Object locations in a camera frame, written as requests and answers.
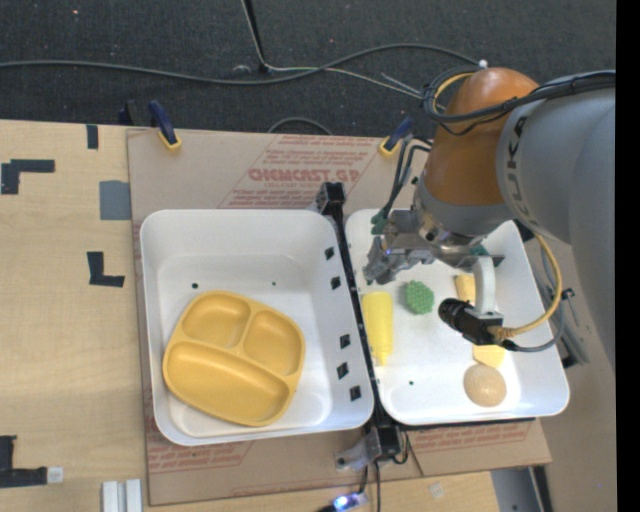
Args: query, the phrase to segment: blue clamp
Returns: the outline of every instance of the blue clamp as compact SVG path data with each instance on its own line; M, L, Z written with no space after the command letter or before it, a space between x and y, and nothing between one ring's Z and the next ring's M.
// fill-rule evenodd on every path
M178 134L173 129L173 123L164 108L162 108L162 105L160 105L157 100L151 100L149 102L149 112L151 112L153 120L156 122L158 128L160 128L158 132L160 140L162 140L167 148L171 150L178 149L182 145L182 139L178 137Z
M407 116L391 135L386 137L378 146L378 151L386 157L392 156L398 149L398 141L407 135L413 128L413 119Z

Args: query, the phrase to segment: yellow cable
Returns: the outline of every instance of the yellow cable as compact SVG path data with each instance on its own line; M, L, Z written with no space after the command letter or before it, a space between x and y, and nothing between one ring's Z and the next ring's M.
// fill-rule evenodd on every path
M558 304L560 304L560 300L562 299L562 275L560 274L560 266L558 265L556 258L553 256L553 253L551 252L551 249L549 248L549 245L544 240L544 238L542 238L542 236L537 233L534 233L534 236L536 237L536 240L538 240L538 243L542 247L542 250L549 259L549 264L551 265L551 269L553 271L553 277L556 282L556 287L553 293L553 301L551 302L549 309L547 309L547 311L540 318L534 320L531 323L523 325L522 327L489 327L489 333L492 334L497 341L512 338L513 336L517 336L518 334L530 331L546 322L547 320L549 320L549 318L551 318L551 315L553 315L558 307Z
M444 90L449 87L452 83L457 82L458 80L462 80L463 78L467 78L471 75L474 75L476 72L471 72L471 73L460 73L459 75L454 75L451 78L445 80L444 82L442 82L442 84L440 85L440 87L438 87L438 89L435 91L434 95L433 95L433 100L432 100L432 105L433 105L433 109L436 110L436 106L437 106L437 101L438 101L438 97L444 92ZM485 119L489 119L489 115L483 116L483 117L478 117L478 119L474 120L474 122L482 122ZM444 124L455 124L455 123L461 123L463 121L451 121L449 123L444 123Z

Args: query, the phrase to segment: black tape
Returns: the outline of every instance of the black tape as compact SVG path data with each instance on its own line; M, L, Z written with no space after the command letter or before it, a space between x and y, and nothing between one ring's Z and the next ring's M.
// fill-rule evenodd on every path
M89 284L97 286L115 286L122 288L124 286L124 276L105 276L104 275L104 253L91 251L87 252L89 260Z
M37 469L14 469L13 442L16 436L0 436L0 488L46 485L46 467Z
M54 172L55 160L11 160L11 166L18 172Z
M2 164L2 194L17 194L20 185L20 172L13 168L11 164Z
M0 471L13 468L13 441L16 436L0 436Z
M87 149L98 149L98 127L95 124L87 125Z
M20 187L21 172L54 172L55 160L11 160L8 164L2 164L0 183L3 195L15 195Z

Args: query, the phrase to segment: light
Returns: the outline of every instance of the light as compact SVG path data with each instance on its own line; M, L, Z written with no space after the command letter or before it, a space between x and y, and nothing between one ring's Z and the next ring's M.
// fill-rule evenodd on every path
M354 492L345 496L338 496L335 500L333 500L333 508L335 508L338 512L342 512L344 510L351 510L352 508L364 505L365 503L368 503L368 501L369 500L367 499L367 495L365 493Z
M346 496L339 496L333 501L333 506L337 510L343 510L343 507L349 504L349 498Z

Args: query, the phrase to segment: green toy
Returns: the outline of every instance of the green toy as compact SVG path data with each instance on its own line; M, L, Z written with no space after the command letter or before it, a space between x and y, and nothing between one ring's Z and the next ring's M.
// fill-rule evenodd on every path
M411 281L405 287L405 302L412 313L424 315L433 309L433 291L424 283Z

